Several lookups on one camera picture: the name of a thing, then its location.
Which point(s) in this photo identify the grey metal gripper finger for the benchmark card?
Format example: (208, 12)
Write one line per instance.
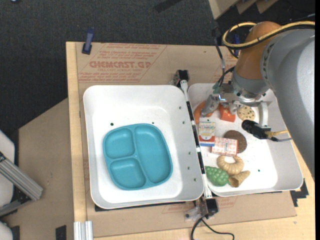
(210, 106)
(233, 109)

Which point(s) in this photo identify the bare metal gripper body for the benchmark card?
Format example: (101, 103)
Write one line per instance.
(246, 101)

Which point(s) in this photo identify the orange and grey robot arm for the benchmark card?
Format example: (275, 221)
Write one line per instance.
(290, 79)

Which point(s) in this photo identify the orange-red carton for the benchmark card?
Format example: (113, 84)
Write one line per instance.
(227, 115)

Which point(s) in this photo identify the beige dotted biscuit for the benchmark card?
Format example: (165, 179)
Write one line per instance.
(247, 113)

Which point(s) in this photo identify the orange carrot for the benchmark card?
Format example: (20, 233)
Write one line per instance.
(197, 112)

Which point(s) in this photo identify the thin black and white rod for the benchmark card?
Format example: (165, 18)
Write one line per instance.
(192, 120)

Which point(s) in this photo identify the white soup carton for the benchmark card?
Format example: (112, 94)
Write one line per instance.
(207, 134)

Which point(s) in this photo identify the brown round cookie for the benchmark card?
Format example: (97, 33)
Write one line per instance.
(240, 137)

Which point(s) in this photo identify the pink carton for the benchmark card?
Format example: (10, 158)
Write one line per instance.
(224, 146)

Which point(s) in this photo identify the beige doughnut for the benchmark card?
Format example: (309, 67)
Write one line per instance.
(231, 167)

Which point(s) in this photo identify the white plastic tray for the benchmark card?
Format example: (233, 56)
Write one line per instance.
(265, 164)
(140, 104)

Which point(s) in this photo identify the green grapes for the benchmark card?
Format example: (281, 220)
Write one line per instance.
(217, 176)

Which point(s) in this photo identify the tan ice cream cone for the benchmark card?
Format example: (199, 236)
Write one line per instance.
(239, 178)

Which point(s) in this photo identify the blue divided plate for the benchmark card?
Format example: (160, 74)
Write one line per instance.
(150, 146)

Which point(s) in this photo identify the brown cardboard board, red print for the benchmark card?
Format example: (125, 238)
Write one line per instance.
(125, 64)

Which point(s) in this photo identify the black cylinder on white bracket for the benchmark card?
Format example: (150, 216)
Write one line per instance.
(253, 129)

